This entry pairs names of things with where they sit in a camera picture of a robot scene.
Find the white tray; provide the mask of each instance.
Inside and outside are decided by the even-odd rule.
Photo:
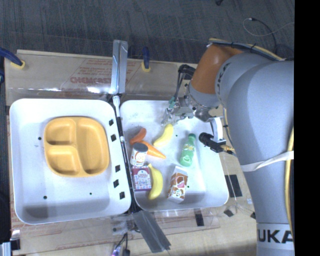
[[[139,132],[141,127],[147,130],[144,140],[151,144],[162,134],[164,128],[160,123],[167,107],[168,101],[162,100],[128,100],[121,105],[122,128],[129,156],[132,151],[129,140]],[[170,143],[158,148],[166,155],[166,159],[146,156],[146,163],[151,163],[162,172],[163,190],[161,195],[154,200],[148,199],[148,191],[135,191],[135,200],[142,209],[148,211],[184,210],[219,207],[227,202],[229,191],[220,157],[199,141],[198,137],[202,132],[212,133],[209,123],[204,123],[195,117],[181,120],[174,126]],[[188,173],[188,188],[185,200],[179,204],[167,199],[167,191],[175,166],[181,166],[179,157],[189,133],[196,135],[196,150],[192,166],[182,166]]]
[[[131,195],[116,117],[108,103],[88,99],[19,99],[12,104],[9,116],[14,208],[21,221],[31,225],[55,223],[119,215],[129,209]],[[49,169],[44,142],[39,138],[43,138],[50,120],[63,116],[89,117],[102,124],[110,151],[110,164],[103,173],[63,177]]]

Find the dark gray floor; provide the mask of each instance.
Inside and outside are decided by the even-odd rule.
[[[245,20],[250,17],[267,26]],[[214,0],[1,0],[0,47],[13,53],[23,49],[111,56],[118,39],[128,42],[131,56],[140,58],[147,46],[152,60],[198,63],[208,39],[215,37],[292,58],[294,21],[294,0],[223,0],[221,5]],[[285,27],[255,36],[243,24],[256,35]],[[8,199],[4,90],[0,100],[0,196]],[[5,214],[0,207],[0,215]],[[7,221],[0,216],[0,230]]]

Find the white wire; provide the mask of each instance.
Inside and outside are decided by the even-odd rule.
[[[294,22],[290,22],[290,23],[288,23],[288,24],[283,25],[283,26],[280,27],[279,29],[268,33],[268,34],[254,34],[254,33],[251,33],[251,32],[246,28],[246,26],[245,26],[245,21],[252,21],[252,18],[245,18],[245,19],[243,20],[243,22],[242,22],[242,25],[243,25],[243,28],[245,29],[245,31],[247,31],[250,35],[255,36],[255,37],[265,37],[265,36],[269,36],[269,35],[271,35],[271,34],[273,34],[273,33],[275,33],[275,32],[278,32],[279,30],[282,30],[284,27],[286,27],[286,26],[288,26],[288,25],[295,24]]]

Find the yellow clamp tip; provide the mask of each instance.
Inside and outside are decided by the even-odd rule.
[[[142,61],[141,62],[141,67],[142,67],[142,70],[144,71],[144,72],[149,72],[150,70],[151,70],[151,67],[149,66],[149,68],[146,68],[145,67],[145,63]]]
[[[25,67],[26,63],[23,60],[21,60],[21,62],[22,62],[21,66],[16,63],[13,63],[13,62],[11,62],[10,64],[11,64],[11,66],[15,67],[16,69],[22,70]]]

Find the yellow plate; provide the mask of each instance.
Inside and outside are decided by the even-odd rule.
[[[104,127],[88,117],[51,120],[44,129],[44,153],[49,168],[65,177],[101,174],[110,163]]]

